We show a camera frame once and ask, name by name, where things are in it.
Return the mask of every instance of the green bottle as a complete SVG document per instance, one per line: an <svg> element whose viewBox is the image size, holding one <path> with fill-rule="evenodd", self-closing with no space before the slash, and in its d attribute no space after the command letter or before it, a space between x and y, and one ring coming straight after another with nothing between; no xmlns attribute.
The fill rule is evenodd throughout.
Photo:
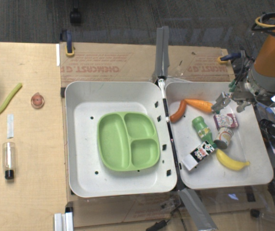
<svg viewBox="0 0 275 231"><path fill-rule="evenodd" d="M202 141L208 141L214 148L217 148L217 145L213 142L212 139L212 132L205 123L203 117L196 117L192 121L192 124Z"/></svg>

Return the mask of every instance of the white tray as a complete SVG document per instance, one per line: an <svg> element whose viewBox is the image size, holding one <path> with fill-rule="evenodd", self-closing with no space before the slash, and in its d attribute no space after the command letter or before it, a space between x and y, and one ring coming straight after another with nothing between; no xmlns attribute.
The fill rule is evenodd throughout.
<svg viewBox="0 0 275 231"><path fill-rule="evenodd" d="M80 197L171 191L177 181L160 89L150 82L77 81L65 90L68 169L71 190ZM101 161L97 124L111 112L142 112L155 123L160 159L150 168L118 172Z"/></svg>
<svg viewBox="0 0 275 231"><path fill-rule="evenodd" d="M222 91L229 92L228 83L172 82L165 89L169 113L172 115L176 112L180 100L184 98L206 100L214 104ZM252 106L248 106L243 112L237 113L236 106L236 103L231 101L220 112L220 114L235 113L239 124L239 127L234 128L231 143L224 152L236 160L250 161L250 166L241 171L229 170L221 165L215 153L212 153L191 171L185 167L180 170L181 178L189 188L207 189L259 185L267 184L272 180L273 168L254 109ZM184 114L185 117L171 124L179 163L188 155L190 150L202 143L192 126L192 120L195 117L202 116L212 131L213 139L216 137L218 130L213 115L188 105Z"/></svg>

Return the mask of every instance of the green bowl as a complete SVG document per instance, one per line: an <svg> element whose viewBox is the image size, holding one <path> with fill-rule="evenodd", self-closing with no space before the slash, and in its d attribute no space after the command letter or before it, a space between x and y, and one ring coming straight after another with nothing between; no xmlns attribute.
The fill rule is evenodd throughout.
<svg viewBox="0 0 275 231"><path fill-rule="evenodd" d="M149 168L160 157L156 127L149 116L139 112L114 112L101 117L98 145L104 165L115 171Z"/></svg>

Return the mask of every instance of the yellow cable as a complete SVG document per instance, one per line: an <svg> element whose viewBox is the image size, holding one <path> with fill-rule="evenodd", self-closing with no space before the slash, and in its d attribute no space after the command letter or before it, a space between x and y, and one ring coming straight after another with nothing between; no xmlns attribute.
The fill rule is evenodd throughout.
<svg viewBox="0 0 275 231"><path fill-rule="evenodd" d="M259 25L259 26L261 26L261 27L274 27L274 26L275 26L275 25L270 25L270 24L261 23L261 22L259 21L260 18L261 18L261 17L259 16L259 17L257 17L257 18L255 19L255 23L256 23L257 25Z"/></svg>
<svg viewBox="0 0 275 231"><path fill-rule="evenodd" d="M18 83L17 86L9 93L8 97L5 99L3 104L0 106L0 113L4 111L4 109L8 106L9 102L13 98L13 96L20 90L22 87L22 83Z"/></svg>

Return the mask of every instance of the small box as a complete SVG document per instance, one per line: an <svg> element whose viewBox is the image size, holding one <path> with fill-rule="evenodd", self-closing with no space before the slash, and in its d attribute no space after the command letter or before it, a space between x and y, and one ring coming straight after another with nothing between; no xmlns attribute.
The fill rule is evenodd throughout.
<svg viewBox="0 0 275 231"><path fill-rule="evenodd" d="M214 122L216 128L219 130L220 128L236 128L238 127L238 122L235 114L225 114L225 115L214 115Z"/></svg>
<svg viewBox="0 0 275 231"><path fill-rule="evenodd" d="M182 164L191 170L202 161L206 156L214 152L214 147L208 142L204 141L200 146L192 150L183 160Z"/></svg>

